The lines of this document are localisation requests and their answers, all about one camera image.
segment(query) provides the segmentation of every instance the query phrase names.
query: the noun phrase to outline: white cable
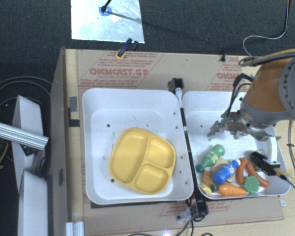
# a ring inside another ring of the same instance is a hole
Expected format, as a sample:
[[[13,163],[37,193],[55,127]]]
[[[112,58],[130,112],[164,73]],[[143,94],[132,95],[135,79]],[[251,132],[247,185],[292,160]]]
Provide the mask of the white cable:
[[[282,32],[282,34],[278,37],[265,37],[265,36],[259,36],[259,35],[252,35],[252,36],[248,36],[244,39],[242,45],[245,49],[245,52],[251,56],[251,54],[247,51],[246,47],[245,47],[245,41],[248,39],[248,38],[251,38],[251,37],[258,37],[258,38],[264,38],[264,39],[270,39],[270,40],[277,40],[281,37],[283,37],[285,34],[286,34],[286,31],[287,31],[287,22],[288,22],[288,19],[289,19],[289,10],[290,10],[290,0],[287,0],[287,6],[286,6],[286,21],[285,21],[285,25],[284,25],[284,31]]]

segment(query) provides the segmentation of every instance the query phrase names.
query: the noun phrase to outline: yellow cable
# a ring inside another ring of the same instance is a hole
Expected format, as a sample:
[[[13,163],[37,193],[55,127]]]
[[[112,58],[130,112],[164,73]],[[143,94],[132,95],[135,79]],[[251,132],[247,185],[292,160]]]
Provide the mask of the yellow cable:
[[[277,174],[278,176],[280,176],[280,175],[284,175],[284,176],[288,176],[288,177],[291,177],[291,178],[294,178],[294,179],[295,179],[295,176],[293,176],[293,175],[291,175],[291,174],[289,174],[289,173],[283,171],[283,170],[280,169],[280,168],[274,168],[273,170],[276,172],[276,174]]]
[[[293,121],[292,121],[292,123],[291,123],[291,144],[293,144],[292,143],[292,137],[293,137],[293,132],[292,132],[292,127],[293,127]],[[293,152],[293,150],[292,150],[292,147],[291,147],[291,152],[292,152],[292,157],[293,157],[293,160],[294,160],[294,162],[295,162],[295,155],[294,155],[294,152]]]

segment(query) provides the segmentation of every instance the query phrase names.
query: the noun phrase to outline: toy sausage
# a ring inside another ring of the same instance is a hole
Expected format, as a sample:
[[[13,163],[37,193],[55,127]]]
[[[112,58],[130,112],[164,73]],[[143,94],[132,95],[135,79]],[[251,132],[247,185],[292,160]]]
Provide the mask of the toy sausage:
[[[239,184],[244,184],[244,168],[248,163],[248,159],[243,157],[240,159],[240,165],[236,169],[236,180]]]
[[[258,178],[259,183],[262,187],[267,188],[269,186],[269,182],[267,180],[264,180],[262,177],[260,177],[258,175],[258,173],[256,172],[254,166],[252,165],[252,163],[247,163],[246,165],[246,170],[248,172],[249,175],[255,176]]]

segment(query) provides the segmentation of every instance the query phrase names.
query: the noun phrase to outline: green bottle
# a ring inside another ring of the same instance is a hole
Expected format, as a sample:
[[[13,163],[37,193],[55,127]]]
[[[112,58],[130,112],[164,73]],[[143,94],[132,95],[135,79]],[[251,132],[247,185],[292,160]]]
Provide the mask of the green bottle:
[[[217,160],[222,156],[224,155],[225,153],[225,149],[223,148],[223,146],[217,144],[213,147],[213,149],[211,149],[210,152],[208,152],[201,164],[199,164],[197,167],[196,167],[196,171],[199,172],[199,173],[202,173],[206,167],[210,167],[210,166],[213,166]]]

